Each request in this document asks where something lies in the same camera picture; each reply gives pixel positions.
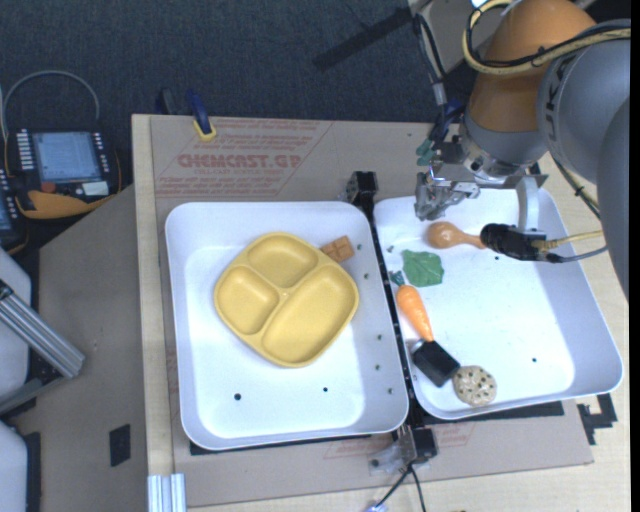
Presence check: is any orange carrot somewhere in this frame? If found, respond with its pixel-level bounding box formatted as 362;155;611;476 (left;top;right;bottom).
389;270;436;344

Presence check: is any green lettuce leaf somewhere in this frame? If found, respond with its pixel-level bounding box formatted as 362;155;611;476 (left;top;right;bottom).
401;249;446;289

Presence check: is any brown chocolate biscuit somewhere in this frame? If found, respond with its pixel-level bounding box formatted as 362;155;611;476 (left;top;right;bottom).
319;235;356;264

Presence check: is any black cylinder on white bracket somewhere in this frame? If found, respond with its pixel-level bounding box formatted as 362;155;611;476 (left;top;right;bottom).
480;175;549;263

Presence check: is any black block with thin wires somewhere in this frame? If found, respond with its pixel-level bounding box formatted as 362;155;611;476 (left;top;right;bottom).
368;425;440;475
345;170;379;207

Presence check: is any brown cardboard board red print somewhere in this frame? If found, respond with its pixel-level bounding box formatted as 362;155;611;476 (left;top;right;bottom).
149;115;596;509

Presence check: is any yellow divided plate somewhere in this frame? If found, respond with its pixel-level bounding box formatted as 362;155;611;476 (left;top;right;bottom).
213;231;361;370

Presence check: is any white plastic tray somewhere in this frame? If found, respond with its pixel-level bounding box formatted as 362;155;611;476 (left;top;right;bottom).
164;200;411;452
371;188;625;422

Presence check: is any brown chicken drumstick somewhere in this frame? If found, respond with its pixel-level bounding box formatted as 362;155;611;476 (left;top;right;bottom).
426;221;489;251

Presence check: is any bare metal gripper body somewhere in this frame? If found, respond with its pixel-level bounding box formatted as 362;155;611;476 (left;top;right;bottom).
428;135;531;197

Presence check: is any beige chocolate chip cookie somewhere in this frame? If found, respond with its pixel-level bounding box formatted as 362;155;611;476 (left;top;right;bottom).
451;365;498;407

